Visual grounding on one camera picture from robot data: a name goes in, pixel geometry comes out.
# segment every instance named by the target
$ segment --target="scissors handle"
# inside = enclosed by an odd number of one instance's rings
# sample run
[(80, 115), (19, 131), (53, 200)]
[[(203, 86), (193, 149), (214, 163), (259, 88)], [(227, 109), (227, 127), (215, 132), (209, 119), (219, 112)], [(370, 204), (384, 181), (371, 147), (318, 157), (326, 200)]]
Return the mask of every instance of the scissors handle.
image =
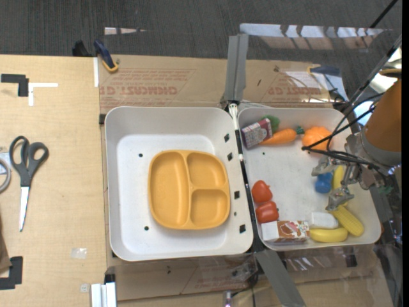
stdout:
[[(21, 161), (16, 163), (14, 160), (13, 152), (16, 144), (22, 140), (21, 146)], [(35, 159), (35, 153), (37, 150), (43, 150), (44, 153), (39, 159)], [(29, 187), (31, 184), (31, 179), (33, 178), (34, 173), (40, 167), (40, 164), (43, 163), (49, 156), (48, 148), (41, 142), (35, 142), (30, 145), (28, 139), (24, 136), (18, 136), (13, 140), (10, 145), (10, 162), (13, 167), (19, 172), (21, 182), (20, 186)]]

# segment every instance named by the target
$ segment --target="tomato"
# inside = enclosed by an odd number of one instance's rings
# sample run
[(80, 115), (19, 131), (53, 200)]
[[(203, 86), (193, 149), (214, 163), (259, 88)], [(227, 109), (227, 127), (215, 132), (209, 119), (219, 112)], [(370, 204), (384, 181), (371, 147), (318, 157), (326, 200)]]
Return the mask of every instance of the tomato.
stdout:
[(256, 217), (259, 223), (268, 223), (278, 220), (279, 210), (274, 201), (264, 202), (256, 208)]
[(263, 180), (259, 180), (254, 183), (253, 188), (251, 189), (251, 194), (254, 202), (256, 203), (266, 202), (273, 198), (273, 193), (270, 190), (270, 186)]

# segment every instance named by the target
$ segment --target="orange plate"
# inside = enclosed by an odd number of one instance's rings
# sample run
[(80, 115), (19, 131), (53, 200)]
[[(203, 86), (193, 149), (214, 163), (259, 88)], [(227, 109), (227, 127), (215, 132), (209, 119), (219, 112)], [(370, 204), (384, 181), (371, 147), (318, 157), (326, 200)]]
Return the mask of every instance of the orange plate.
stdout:
[(230, 213), (230, 192), (223, 163), (210, 153), (167, 150), (151, 161), (149, 206), (167, 228), (202, 230), (221, 225)]

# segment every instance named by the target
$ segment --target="black-handled scissors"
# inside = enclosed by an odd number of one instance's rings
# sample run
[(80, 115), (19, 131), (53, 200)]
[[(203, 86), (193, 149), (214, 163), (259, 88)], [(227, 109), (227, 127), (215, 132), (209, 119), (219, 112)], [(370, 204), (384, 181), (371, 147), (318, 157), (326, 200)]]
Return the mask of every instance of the black-handled scissors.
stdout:
[[(21, 144), (21, 161), (17, 164), (14, 160), (14, 149), (19, 141)], [(43, 154), (40, 158), (35, 159), (37, 151), (43, 150)], [(26, 219), (26, 210), (29, 197), (29, 191), (31, 186), (31, 180), (40, 165), (45, 162), (49, 156), (48, 148), (41, 142), (35, 142), (30, 144), (28, 139), (24, 136), (18, 136), (13, 140), (9, 149), (10, 162), (16, 171), (20, 174), (20, 232), (23, 230), (24, 220)]]

